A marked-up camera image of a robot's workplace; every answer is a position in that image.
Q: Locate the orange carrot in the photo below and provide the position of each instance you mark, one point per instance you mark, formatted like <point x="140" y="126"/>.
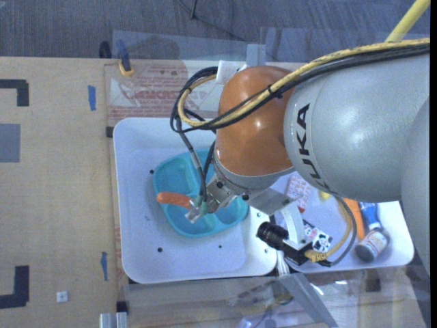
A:
<point x="355" y="217"/>

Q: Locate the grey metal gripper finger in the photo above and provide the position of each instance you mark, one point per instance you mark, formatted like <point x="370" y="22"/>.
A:
<point x="192" y="216"/>
<point x="195" y="203"/>

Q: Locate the yellow banana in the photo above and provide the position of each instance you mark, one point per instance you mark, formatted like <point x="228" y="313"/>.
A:
<point x="324" y="195"/>

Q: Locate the black white red carton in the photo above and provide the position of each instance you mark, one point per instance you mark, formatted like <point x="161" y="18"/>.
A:
<point x="320" y="240"/>

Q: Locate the small white square piece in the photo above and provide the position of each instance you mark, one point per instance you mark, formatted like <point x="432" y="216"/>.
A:
<point x="61" y="296"/>

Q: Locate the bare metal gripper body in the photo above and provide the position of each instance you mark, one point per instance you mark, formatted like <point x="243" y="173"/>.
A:
<point x="225" y="194"/>

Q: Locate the blue bottle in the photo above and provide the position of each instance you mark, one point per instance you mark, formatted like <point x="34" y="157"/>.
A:
<point x="370" y="215"/>

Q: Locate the white plastic tray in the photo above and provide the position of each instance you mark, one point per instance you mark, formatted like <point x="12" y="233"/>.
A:
<point x="385" y="214"/>
<point x="191" y="255"/>

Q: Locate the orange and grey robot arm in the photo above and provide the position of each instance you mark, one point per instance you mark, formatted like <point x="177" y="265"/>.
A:
<point x="324" y="125"/>

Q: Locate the red and white packet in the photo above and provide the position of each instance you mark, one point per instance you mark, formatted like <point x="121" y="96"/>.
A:
<point x="297" y="191"/>

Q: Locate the blue divided plate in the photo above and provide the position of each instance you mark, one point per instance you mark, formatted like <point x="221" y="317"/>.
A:
<point x="177" y="178"/>

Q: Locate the black cylinder on white bracket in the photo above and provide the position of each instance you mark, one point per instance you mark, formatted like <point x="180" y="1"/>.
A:
<point x="293" y="248"/>

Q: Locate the white can orange label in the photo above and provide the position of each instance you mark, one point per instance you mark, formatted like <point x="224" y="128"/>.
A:
<point x="373" y="245"/>

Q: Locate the orange toy sausage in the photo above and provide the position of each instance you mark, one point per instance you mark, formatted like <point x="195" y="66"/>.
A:
<point x="172" y="198"/>

